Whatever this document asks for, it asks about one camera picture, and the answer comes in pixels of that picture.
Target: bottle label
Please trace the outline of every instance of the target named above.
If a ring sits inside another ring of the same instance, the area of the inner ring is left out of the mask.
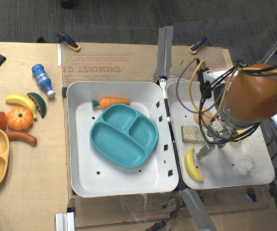
[[[37,76],[37,82],[38,83],[41,83],[42,81],[44,81],[46,79],[50,79],[50,77],[47,75],[47,73],[42,73],[42,74]]]

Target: yellow banana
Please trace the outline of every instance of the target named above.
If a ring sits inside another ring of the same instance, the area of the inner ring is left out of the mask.
[[[37,119],[36,105],[28,96],[14,93],[8,95],[5,98],[5,101],[8,103],[17,103],[19,105],[22,105],[23,107],[29,109],[32,112],[34,119]]]
[[[190,149],[187,151],[185,158],[184,158],[184,163],[186,167],[187,173],[195,180],[198,181],[203,181],[204,178],[200,171],[196,168],[194,164],[194,157],[193,157],[193,149],[194,145],[190,146]]]

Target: toy carrot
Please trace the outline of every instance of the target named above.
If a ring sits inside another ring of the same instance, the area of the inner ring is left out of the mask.
[[[129,99],[124,99],[124,98],[101,98],[99,102],[97,101],[92,101],[92,107],[97,107],[100,106],[102,109],[106,109],[107,107],[116,104],[116,103],[123,103],[123,104],[130,104]]]

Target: gray floor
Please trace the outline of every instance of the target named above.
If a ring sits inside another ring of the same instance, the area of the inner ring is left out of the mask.
[[[174,26],[174,45],[208,37],[232,60],[258,62],[277,40],[277,0],[0,0],[0,41],[157,44],[158,28]]]

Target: wooden table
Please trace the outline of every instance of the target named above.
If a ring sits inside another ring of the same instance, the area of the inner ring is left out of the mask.
[[[8,171],[0,184],[0,228],[3,231],[53,231],[55,214],[65,213],[69,200],[62,71],[58,66],[57,44],[0,42],[0,54],[7,58],[0,67],[0,111],[7,113],[12,108],[13,105],[4,100],[11,93],[36,92],[45,99],[48,108],[44,119],[38,117],[29,129],[38,139],[35,147],[21,141],[10,142]],[[45,91],[36,83],[31,72],[35,64],[42,64],[52,79],[55,99],[48,100]],[[275,203],[271,196],[266,196],[268,207],[217,213],[211,218],[221,231],[277,231]],[[78,230],[141,231],[154,223]],[[194,231],[197,228],[192,218],[185,217],[176,221],[173,230]]]

